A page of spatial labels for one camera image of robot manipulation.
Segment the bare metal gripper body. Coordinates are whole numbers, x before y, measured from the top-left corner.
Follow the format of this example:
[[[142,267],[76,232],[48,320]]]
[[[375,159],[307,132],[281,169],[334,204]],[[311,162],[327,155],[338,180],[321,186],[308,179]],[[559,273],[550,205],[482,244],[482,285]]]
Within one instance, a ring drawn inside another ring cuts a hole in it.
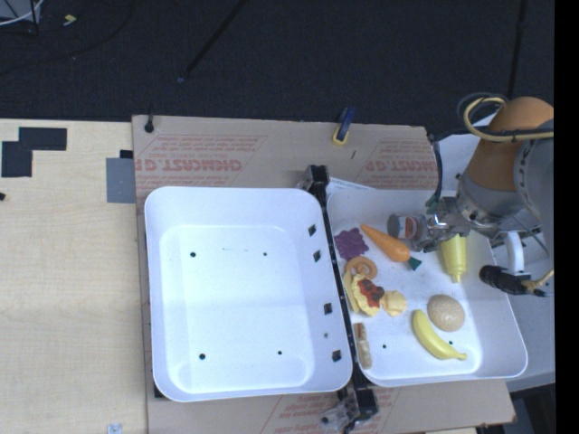
[[[462,237],[476,231],[487,237],[498,233],[498,217],[478,207],[469,197],[443,196],[434,211],[434,227],[448,232],[441,236],[449,239],[453,234]]]

